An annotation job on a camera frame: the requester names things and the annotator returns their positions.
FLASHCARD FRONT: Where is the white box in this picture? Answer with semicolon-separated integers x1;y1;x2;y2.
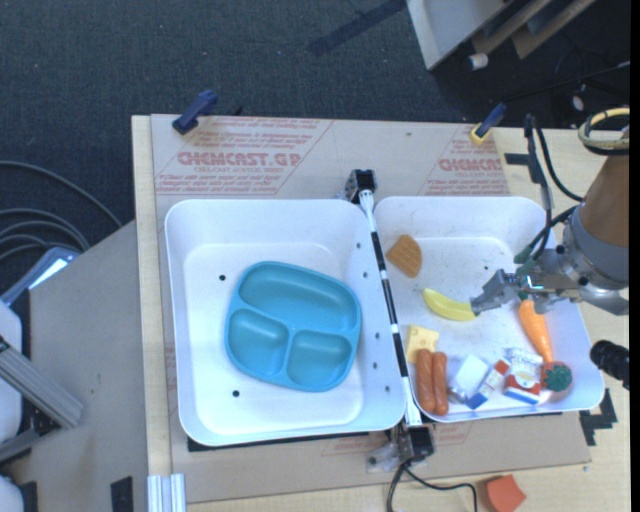
454;353;491;397

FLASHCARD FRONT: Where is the orange sausage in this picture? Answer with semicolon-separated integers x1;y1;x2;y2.
415;348;436;414
431;351;450;417

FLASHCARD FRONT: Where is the black cylinder on white bracket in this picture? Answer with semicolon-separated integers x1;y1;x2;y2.
588;338;631;392

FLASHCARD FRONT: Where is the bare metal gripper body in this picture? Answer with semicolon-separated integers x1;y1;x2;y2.
517;248;631;317

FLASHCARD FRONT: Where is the thin black and white rod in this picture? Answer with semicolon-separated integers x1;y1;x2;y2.
358;188;424;427

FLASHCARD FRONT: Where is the yellow banana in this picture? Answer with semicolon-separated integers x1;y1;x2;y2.
421;287;480;323

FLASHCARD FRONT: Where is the yellow cheese wedge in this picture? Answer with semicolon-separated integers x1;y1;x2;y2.
404;324;442;365

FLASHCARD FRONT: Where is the black block with thin wires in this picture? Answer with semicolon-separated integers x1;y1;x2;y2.
394;424;436;462
343;168;377;202

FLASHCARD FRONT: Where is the orange wedge shaped block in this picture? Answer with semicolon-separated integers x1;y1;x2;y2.
476;474;528;512

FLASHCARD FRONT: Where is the blue divided plate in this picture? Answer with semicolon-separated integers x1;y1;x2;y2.
222;260;364;394

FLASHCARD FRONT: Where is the red fruit with green top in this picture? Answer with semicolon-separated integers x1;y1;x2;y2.
539;360;574;393

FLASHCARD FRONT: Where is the brown cardboard board red print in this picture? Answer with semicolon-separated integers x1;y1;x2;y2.
149;113;594;504

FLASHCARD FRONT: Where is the white plastic tray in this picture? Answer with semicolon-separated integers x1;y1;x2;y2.
163;198;408;448
372;195;607;424

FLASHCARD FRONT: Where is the orange toy bread slice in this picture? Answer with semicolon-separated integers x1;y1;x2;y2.
384;234;424;280

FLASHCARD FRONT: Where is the white red blue milk carton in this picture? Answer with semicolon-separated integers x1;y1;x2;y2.
501;346;545;407

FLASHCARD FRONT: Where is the orange carrot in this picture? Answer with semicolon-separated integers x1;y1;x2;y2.
517;298;556;366

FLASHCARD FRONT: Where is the small white red blue carton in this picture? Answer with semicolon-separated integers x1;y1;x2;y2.
466;358;512;411

